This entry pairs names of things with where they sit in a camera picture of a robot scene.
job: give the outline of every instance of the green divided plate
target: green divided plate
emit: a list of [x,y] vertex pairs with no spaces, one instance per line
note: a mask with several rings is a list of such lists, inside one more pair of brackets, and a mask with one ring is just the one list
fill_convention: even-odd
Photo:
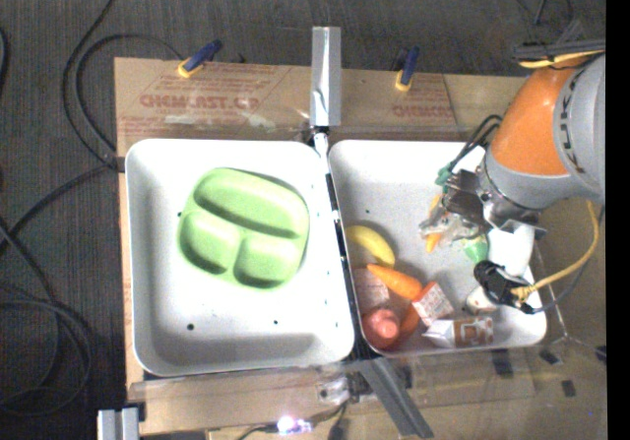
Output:
[[258,288],[289,281],[302,260],[309,215],[278,179],[220,167],[204,174],[180,215],[179,249],[217,278]]

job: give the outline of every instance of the banana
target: banana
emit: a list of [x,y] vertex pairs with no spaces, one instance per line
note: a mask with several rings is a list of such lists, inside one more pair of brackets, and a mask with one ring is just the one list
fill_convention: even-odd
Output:
[[393,268],[396,264],[394,251],[376,230],[356,224],[346,228],[346,236],[351,242],[364,247],[372,253],[379,265]]

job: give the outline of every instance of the gray floor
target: gray floor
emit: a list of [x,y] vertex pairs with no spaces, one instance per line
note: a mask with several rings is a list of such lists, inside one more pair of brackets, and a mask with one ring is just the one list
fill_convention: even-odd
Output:
[[[0,95],[0,222],[7,228],[41,197],[99,166],[69,125],[62,83],[73,50],[107,1],[0,0],[6,48]],[[516,46],[553,42],[572,21],[579,22],[585,39],[605,37],[605,0],[548,0],[535,25],[539,1],[113,0],[78,55],[107,36],[141,33],[184,55],[219,38],[224,46],[219,61],[243,57],[249,63],[309,65],[311,28],[329,25],[342,28],[347,68],[388,70],[401,47],[417,44],[421,72],[526,75],[513,60]],[[114,55],[174,58],[155,41],[122,37],[86,59],[80,75],[86,113],[110,143],[115,143]],[[84,141],[104,155],[106,147],[85,126],[77,105],[70,92],[68,114]],[[0,357],[6,359],[0,360],[0,382],[9,382],[10,391],[0,388],[0,437],[94,438],[95,411],[119,408],[125,400],[116,175],[107,169],[96,172],[38,208],[12,234],[42,270],[55,297],[85,320],[94,354],[89,385],[69,406],[42,417],[3,413],[11,390],[35,385],[45,373],[57,335],[46,311],[5,307]],[[2,282],[41,295],[32,266],[5,239],[0,253]],[[6,293],[0,296],[8,298]],[[81,376],[81,360],[67,337],[60,335],[60,340],[64,350],[59,349],[60,367],[53,371],[61,376],[57,384],[71,386]],[[55,400],[59,396],[48,394],[40,405]]]

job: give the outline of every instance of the blue and yellow clamp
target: blue and yellow clamp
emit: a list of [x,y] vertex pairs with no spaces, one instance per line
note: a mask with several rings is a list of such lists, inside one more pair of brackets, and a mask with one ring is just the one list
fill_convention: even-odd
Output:
[[215,39],[213,42],[209,42],[201,48],[192,57],[188,57],[177,66],[177,72],[184,78],[190,78],[197,71],[200,71],[204,67],[204,62],[207,60],[213,60],[219,50],[223,48],[223,44],[220,40]]
[[405,58],[405,65],[401,69],[396,77],[396,88],[402,92],[406,92],[411,88],[411,76],[415,71],[415,64],[417,64],[417,57],[420,54],[420,48],[414,46],[407,53]]

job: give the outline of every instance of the yellow cable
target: yellow cable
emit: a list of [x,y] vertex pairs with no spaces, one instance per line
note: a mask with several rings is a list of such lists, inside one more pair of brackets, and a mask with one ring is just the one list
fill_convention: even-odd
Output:
[[579,58],[579,57],[588,57],[590,55],[595,55],[596,53],[602,53],[602,52],[603,50],[592,50],[592,51],[583,51],[581,53],[567,53],[565,55],[556,55],[555,57],[551,57],[550,59],[523,60],[519,62],[519,65],[522,67],[526,67],[528,69],[538,69],[540,67],[548,67],[553,64],[558,64],[566,60],[571,60],[571,59]]
[[520,287],[512,288],[510,292],[514,294],[515,296],[517,296],[521,302],[527,301],[528,297],[534,291],[538,291],[543,286],[547,286],[548,284],[554,283],[562,278],[565,278],[569,274],[574,273],[580,267],[582,267],[585,263],[587,263],[587,261],[589,260],[589,258],[591,258],[591,256],[593,256],[593,253],[595,253],[595,250],[597,249],[598,242],[599,242],[599,224],[598,224],[598,217],[595,214],[595,208],[593,207],[593,203],[590,200],[587,201],[587,207],[589,208],[589,214],[591,216],[591,223],[593,224],[593,242],[591,243],[591,247],[589,247],[589,249],[582,256],[582,258],[580,258],[577,262],[567,267],[566,269],[561,270],[560,272],[556,272],[555,274],[548,276],[530,286],[520,286]]

